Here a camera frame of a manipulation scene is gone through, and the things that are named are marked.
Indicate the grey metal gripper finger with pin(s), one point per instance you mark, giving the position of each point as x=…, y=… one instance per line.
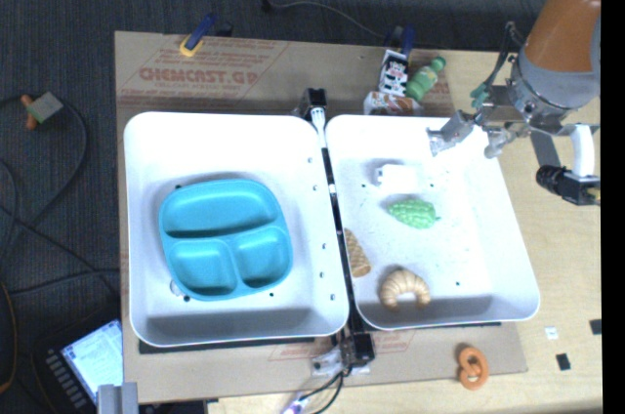
x=451, y=131
x=497, y=142

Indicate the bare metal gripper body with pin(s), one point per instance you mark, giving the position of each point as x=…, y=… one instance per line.
x=508, y=115

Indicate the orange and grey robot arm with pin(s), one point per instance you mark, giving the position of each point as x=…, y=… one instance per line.
x=561, y=21

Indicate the green bottle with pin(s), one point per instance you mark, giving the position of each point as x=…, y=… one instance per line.
x=422, y=82

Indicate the orange and white packet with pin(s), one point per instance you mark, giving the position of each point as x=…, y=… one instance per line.
x=390, y=103

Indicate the small white carton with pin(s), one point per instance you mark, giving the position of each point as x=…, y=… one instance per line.
x=398, y=178

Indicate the white milk carton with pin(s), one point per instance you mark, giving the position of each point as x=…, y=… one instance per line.
x=393, y=72

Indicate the green grapes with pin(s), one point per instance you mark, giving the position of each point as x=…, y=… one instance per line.
x=412, y=213

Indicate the white plastic tray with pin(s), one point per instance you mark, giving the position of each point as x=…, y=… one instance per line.
x=220, y=143
x=469, y=256

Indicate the thin black and white rod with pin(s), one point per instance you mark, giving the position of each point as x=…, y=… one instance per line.
x=333, y=187

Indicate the tan waffle biscuit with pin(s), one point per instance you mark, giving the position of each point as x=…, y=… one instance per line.
x=357, y=256

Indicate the tan croissant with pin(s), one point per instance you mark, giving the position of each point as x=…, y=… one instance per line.
x=403, y=285

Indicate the orange pretzel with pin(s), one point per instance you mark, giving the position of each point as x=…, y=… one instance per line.
x=472, y=368

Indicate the blue divided plate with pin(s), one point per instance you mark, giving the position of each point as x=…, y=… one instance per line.
x=224, y=236

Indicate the brown cardboard board red print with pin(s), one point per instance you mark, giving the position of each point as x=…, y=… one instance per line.
x=195, y=75

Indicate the black cylinder on white bracket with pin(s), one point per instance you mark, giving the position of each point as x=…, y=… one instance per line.
x=569, y=182

